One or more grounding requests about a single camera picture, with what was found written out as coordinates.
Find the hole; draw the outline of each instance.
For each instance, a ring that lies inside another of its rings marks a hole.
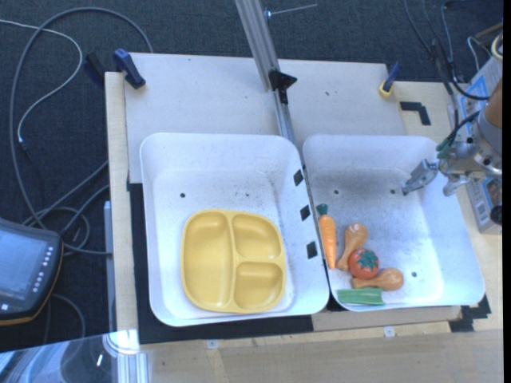
[[[311,215],[311,209],[309,205],[305,206],[300,210],[300,215],[302,216],[302,221],[304,221],[309,215]]]
[[[293,179],[295,180],[295,186],[298,186],[300,183],[302,183],[302,180],[303,180],[303,175],[302,175],[302,171],[301,170],[298,170],[294,175],[293,175]]]
[[[316,248],[316,243],[313,241],[312,243],[307,244],[307,257],[309,259],[315,257],[318,254],[318,249]]]

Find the white tray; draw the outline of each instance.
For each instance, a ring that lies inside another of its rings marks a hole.
[[[396,267],[404,286],[382,293],[383,306],[339,302],[349,310],[473,305],[484,280],[456,196],[445,197],[446,178],[404,196],[400,183],[418,163],[436,156],[435,143],[418,136],[329,136],[307,138],[303,158],[315,204],[326,203],[337,223],[338,256],[344,229],[361,222],[369,231],[365,247],[380,267]],[[351,288],[347,271],[328,270],[332,294]]]
[[[280,136],[155,133],[141,145],[149,261],[149,301],[165,324],[191,326],[241,319],[313,314],[327,303],[328,281],[296,147]],[[188,217],[224,208],[268,217],[281,231],[287,256],[282,301],[260,314],[202,310],[186,297],[180,245]],[[310,257],[314,243],[318,254]]]

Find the black clamp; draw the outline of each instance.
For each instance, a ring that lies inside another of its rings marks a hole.
[[[120,48],[113,53],[113,60],[120,71],[126,72],[125,80],[134,88],[139,89],[145,85],[145,79],[138,73],[138,69],[129,53]]]
[[[105,67],[99,61],[97,55],[92,52],[85,56],[83,68],[87,75],[100,87],[105,87]]]
[[[270,71],[268,76],[270,78],[271,89],[279,91],[280,103],[287,105],[287,89],[297,81],[297,78],[281,73],[277,69]]]

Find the toy carrot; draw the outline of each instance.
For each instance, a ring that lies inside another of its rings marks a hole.
[[[321,233],[321,240],[323,241],[327,265],[328,268],[333,270],[335,268],[337,244],[335,237],[335,221],[328,215],[328,206],[326,204],[320,204],[316,209],[319,213],[319,231]]]

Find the metal bracket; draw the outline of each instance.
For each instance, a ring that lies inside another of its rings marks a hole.
[[[411,177],[401,183],[402,194],[407,195],[414,190],[423,188],[433,181],[437,173],[438,166],[435,163],[430,163],[426,159],[422,160],[411,173]]]
[[[287,89],[293,85],[297,79],[291,75],[281,73],[277,69],[273,69],[268,74],[271,83],[271,89],[279,93],[280,102],[284,105],[288,104],[287,101]]]

